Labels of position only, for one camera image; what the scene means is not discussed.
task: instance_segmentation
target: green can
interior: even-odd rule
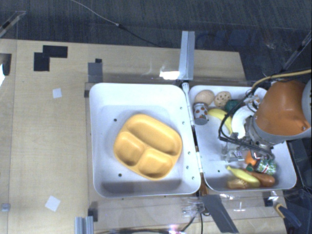
[[[277,165],[273,159],[262,158],[255,166],[255,171],[263,174],[273,175],[276,173]]]

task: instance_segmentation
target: wooden table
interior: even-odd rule
[[[34,52],[42,52],[43,45],[68,46],[68,58],[51,58],[49,72],[34,72]],[[89,207],[84,98],[88,62],[102,59],[104,81],[151,80],[159,77],[160,70],[178,70],[179,50],[2,39],[0,52],[13,54],[12,66],[16,60],[16,70],[6,77],[6,87],[14,91],[12,108],[7,110],[8,117],[13,117],[13,128],[12,132],[0,128],[1,136],[12,140],[11,146],[6,144],[7,150],[11,148],[11,165],[0,163],[1,181],[9,180],[11,204],[8,219],[0,217],[0,233],[6,233],[8,220],[9,234],[73,234],[75,217],[86,217]],[[195,51],[195,77],[245,79],[239,54],[217,51]],[[57,88],[62,97],[53,98],[52,91]],[[1,150],[0,154],[5,157],[5,153]],[[5,186],[0,185],[5,193]],[[56,212],[45,207],[51,195],[60,200]],[[142,215],[146,209],[133,200],[126,204],[121,204],[121,199],[104,200],[102,207],[110,217],[96,225],[118,228],[118,219],[133,220],[129,215],[133,210]],[[166,202],[174,205],[177,198],[169,197]],[[248,212],[253,215],[234,217],[241,233],[285,232],[283,220],[272,207],[254,206]],[[204,221],[209,233],[218,233],[211,217]],[[149,225],[150,216],[140,222]],[[195,223],[188,230],[198,233],[200,226]]]

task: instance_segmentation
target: yellow divided plate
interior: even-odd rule
[[[182,139],[175,130],[144,114],[130,117],[114,143],[118,161],[150,180],[164,178],[181,150]]]

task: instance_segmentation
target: banana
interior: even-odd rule
[[[256,177],[248,174],[242,169],[232,168],[231,166],[227,166],[228,170],[230,170],[235,177],[238,177],[246,182],[248,182],[252,187],[260,187],[260,181]]]
[[[218,109],[218,108],[213,108],[210,109],[208,111],[208,114],[213,116],[213,117],[217,117],[218,119],[220,119],[221,121],[223,120],[223,118],[225,117],[225,115],[227,114],[227,112]],[[229,116],[226,121],[225,121],[225,126],[227,127],[227,129],[229,130],[230,135],[232,134],[232,117]]]

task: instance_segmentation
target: white paper square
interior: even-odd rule
[[[60,88],[56,88],[56,89],[53,89],[53,98],[60,98],[62,97],[62,91]]]
[[[45,207],[49,210],[56,212],[59,207],[60,200],[56,197],[50,196],[48,201],[45,204]]]

